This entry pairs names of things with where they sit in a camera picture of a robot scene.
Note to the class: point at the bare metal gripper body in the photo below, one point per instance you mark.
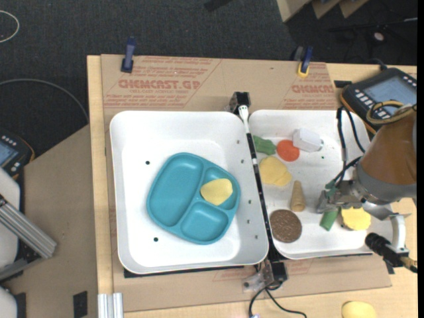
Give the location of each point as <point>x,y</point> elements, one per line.
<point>344,192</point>

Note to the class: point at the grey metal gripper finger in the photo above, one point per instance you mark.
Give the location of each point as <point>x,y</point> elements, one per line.
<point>323,204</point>
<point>352,205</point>

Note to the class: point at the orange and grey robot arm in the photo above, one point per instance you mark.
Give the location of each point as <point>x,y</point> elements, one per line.
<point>389,157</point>

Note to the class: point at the yellow wavy toy slice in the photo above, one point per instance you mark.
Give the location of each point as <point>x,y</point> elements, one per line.
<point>356,219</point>

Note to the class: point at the green toy bean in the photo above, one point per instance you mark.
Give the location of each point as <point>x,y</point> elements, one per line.
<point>329,220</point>

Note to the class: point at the tan ice cream cone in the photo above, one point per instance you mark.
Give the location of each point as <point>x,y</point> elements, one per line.
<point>297,197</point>

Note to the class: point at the white plastic tray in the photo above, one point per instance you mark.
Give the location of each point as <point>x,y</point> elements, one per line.
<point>139,210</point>
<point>318,171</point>

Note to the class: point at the brown round biscuit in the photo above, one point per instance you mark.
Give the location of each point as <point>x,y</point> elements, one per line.
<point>285,226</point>

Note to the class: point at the yellow toy food lump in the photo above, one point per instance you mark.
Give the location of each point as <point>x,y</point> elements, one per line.
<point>273,171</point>

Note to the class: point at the orange round toy food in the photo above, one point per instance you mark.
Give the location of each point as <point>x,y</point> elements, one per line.
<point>287,150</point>

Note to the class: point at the small white carton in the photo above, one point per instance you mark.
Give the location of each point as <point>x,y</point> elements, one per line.
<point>306,140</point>

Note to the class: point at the thin black and white rod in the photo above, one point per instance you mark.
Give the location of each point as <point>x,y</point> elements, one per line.
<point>255,164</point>

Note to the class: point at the green toy vegetable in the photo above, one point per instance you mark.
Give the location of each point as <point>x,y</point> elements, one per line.
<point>264,145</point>

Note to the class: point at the yellow oval toy food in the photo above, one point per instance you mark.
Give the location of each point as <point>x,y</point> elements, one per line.
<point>357,310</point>

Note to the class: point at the yellow potato chip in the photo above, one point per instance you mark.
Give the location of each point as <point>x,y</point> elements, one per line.
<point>216,191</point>

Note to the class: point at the blue divided plate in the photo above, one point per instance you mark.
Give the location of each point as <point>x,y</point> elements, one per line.
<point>175,190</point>

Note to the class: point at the brown cardboard board, red print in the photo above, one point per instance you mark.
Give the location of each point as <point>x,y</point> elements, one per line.
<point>198,78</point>

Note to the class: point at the black cylinder on white bracket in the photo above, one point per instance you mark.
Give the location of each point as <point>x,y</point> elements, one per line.
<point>381,243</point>

